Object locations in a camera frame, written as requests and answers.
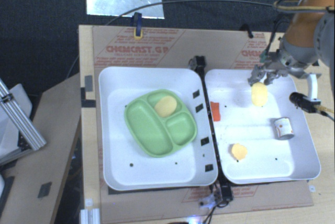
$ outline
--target red object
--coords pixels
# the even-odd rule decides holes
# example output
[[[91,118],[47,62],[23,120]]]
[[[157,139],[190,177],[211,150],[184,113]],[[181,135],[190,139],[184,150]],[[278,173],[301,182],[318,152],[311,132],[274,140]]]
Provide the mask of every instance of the red object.
[[[210,108],[211,108],[211,115],[213,117],[213,121],[221,121],[220,103],[211,101]]]

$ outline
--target can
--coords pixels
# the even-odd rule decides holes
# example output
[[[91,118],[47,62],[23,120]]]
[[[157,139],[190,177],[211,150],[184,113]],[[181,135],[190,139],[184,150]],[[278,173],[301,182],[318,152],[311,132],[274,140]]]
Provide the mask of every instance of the can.
[[[274,121],[274,126],[277,131],[278,139],[287,140],[294,137],[293,129],[291,126],[291,122],[289,121],[289,118],[283,117],[276,119]]]

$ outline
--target white tray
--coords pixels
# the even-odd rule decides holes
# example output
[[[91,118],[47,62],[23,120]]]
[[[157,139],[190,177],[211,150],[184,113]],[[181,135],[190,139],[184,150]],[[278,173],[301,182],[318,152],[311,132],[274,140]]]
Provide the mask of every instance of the white tray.
[[[198,134],[175,153],[154,158],[136,143],[125,120],[125,106],[157,89],[173,91],[192,113]],[[119,191],[202,186],[218,175],[206,104],[199,76],[188,69],[109,67],[99,76],[103,162],[106,183]],[[203,109],[196,112],[196,107]],[[208,143],[202,146],[202,139]]]
[[[251,103],[247,70],[211,70],[206,74],[209,100],[220,103],[221,121],[214,122],[224,175],[236,184],[309,180],[320,173],[320,162],[305,115],[289,101],[296,92],[291,77],[267,86],[269,99],[263,107]],[[295,136],[278,140],[273,121],[288,117]],[[233,144],[247,147],[245,159],[237,162],[230,153]]]

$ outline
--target silver can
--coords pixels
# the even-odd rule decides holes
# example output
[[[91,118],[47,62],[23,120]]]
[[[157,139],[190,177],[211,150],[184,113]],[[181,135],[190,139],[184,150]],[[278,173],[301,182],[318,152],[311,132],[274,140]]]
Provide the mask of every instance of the silver can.
[[[291,122],[289,121],[289,118],[283,117],[276,119],[274,121],[274,126],[277,131],[278,139],[287,140],[294,137],[293,129],[291,126]]]

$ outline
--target black connector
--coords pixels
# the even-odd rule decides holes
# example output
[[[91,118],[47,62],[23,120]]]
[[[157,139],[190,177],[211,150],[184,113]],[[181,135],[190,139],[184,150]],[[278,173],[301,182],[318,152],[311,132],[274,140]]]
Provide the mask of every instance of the black connector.
[[[310,101],[304,94],[293,92],[289,96],[289,100],[296,106],[308,113],[317,113],[318,110],[315,105],[320,105],[321,101]]]

